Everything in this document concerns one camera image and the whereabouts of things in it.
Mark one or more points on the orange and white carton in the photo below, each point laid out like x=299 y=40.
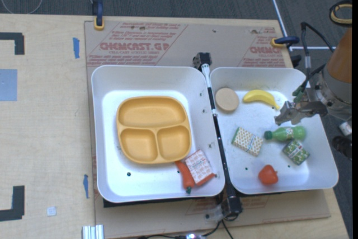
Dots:
x=199 y=166

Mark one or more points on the orange bell pepper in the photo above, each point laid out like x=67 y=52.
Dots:
x=268 y=175

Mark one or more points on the brown cardboard board, red print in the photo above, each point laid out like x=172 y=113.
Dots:
x=167 y=42

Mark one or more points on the tan round biscuit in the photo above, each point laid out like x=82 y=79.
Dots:
x=226 y=100

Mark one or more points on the green can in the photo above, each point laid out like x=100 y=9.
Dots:
x=296 y=152

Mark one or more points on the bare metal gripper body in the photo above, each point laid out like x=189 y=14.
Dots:
x=313 y=107

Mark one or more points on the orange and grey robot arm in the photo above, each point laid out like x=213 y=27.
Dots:
x=339 y=64

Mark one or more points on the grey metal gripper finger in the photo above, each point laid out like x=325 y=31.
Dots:
x=296 y=119
x=283 y=113

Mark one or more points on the orange carrot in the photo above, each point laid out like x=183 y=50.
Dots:
x=186 y=176

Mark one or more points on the black cylinder on white bracket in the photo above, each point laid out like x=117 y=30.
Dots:
x=343 y=145

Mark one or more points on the yellow and white carton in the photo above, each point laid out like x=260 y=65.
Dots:
x=247 y=141

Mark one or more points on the yellow banana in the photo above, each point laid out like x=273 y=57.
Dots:
x=260 y=96

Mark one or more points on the green plastic bottle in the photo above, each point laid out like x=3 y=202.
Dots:
x=288 y=133

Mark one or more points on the white plastic tray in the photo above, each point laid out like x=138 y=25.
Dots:
x=112 y=148
x=251 y=170

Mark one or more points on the thin black and white rod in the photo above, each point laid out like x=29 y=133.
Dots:
x=221 y=142

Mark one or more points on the orange divided plate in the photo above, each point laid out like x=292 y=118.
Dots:
x=152 y=113

